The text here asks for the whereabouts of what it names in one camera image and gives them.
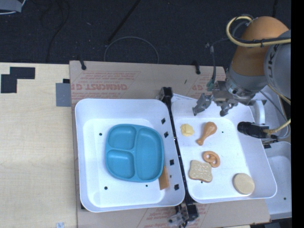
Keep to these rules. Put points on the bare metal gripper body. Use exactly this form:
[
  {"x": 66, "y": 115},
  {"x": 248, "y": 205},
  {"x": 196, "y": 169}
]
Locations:
[{"x": 223, "y": 92}]

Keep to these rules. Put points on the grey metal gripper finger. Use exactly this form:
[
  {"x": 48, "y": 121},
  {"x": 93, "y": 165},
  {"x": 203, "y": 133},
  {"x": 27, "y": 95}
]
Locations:
[
  {"x": 226, "y": 110},
  {"x": 202, "y": 103}
]

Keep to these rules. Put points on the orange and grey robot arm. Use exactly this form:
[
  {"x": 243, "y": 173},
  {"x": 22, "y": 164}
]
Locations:
[{"x": 249, "y": 56}]

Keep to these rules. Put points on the brown chicken drumstick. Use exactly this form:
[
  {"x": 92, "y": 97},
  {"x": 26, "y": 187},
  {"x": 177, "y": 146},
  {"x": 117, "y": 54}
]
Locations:
[{"x": 209, "y": 129}]

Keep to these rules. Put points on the yellow toy food lump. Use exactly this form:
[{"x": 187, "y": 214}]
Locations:
[{"x": 187, "y": 130}]

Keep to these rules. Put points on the white plastic tray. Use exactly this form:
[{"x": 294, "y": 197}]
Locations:
[
  {"x": 232, "y": 151},
  {"x": 95, "y": 193}
]

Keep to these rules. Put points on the brown pretzel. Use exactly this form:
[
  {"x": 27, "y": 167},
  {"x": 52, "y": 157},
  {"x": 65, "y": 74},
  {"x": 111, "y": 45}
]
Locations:
[{"x": 215, "y": 161}]

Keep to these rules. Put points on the brown cardboard board red print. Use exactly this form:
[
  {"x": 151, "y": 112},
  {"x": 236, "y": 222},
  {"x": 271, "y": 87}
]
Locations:
[{"x": 142, "y": 82}]

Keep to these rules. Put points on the beige bread slice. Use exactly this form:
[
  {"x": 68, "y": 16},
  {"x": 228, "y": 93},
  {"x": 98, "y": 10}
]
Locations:
[{"x": 200, "y": 171}]

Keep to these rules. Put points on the blue divided plate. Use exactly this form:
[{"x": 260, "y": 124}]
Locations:
[{"x": 147, "y": 151}]

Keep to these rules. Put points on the beige round biscuit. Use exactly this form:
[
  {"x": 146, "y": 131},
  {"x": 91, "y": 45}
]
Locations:
[{"x": 244, "y": 183}]

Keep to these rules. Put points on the orange cheese slice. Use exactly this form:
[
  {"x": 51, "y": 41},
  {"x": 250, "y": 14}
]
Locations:
[{"x": 164, "y": 180}]

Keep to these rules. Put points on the black cylinder on white bracket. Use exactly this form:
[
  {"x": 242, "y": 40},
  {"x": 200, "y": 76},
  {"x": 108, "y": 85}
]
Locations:
[{"x": 251, "y": 129}]

